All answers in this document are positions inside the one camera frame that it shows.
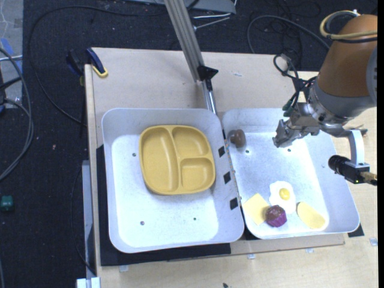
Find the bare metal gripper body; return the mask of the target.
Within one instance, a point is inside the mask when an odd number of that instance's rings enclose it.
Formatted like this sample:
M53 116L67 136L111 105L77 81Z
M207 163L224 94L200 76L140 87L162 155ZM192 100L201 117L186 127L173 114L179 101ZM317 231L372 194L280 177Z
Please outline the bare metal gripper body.
M323 130L323 125L312 117L308 105L298 103L287 121L287 134L289 137L305 137L309 134L316 136L320 130Z

